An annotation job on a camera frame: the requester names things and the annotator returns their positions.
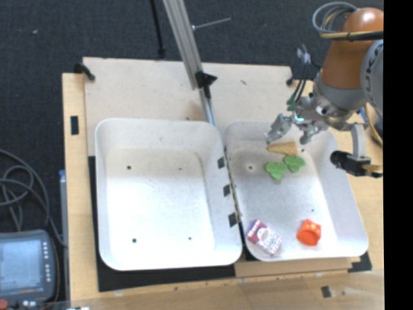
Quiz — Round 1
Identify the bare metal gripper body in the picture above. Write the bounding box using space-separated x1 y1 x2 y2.
289 95 355 132

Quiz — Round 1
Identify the tan ice cream cone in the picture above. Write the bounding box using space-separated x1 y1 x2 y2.
266 141 298 156

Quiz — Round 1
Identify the green leaf-shaped toy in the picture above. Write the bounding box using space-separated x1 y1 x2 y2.
283 154 306 174
264 161 288 181

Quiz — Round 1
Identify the white plastic tray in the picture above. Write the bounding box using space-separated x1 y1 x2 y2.
223 121 370 262
94 118 243 272

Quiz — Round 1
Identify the orange toy cup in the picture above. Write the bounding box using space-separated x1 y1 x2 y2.
296 218 323 247

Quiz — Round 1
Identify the red and white carton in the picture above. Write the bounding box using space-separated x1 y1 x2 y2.
246 219 283 257

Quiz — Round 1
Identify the pale wood board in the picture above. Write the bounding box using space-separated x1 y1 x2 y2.
82 56 356 278

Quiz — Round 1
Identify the black cylinder on white bracket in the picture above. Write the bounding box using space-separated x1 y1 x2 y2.
329 122 372 178

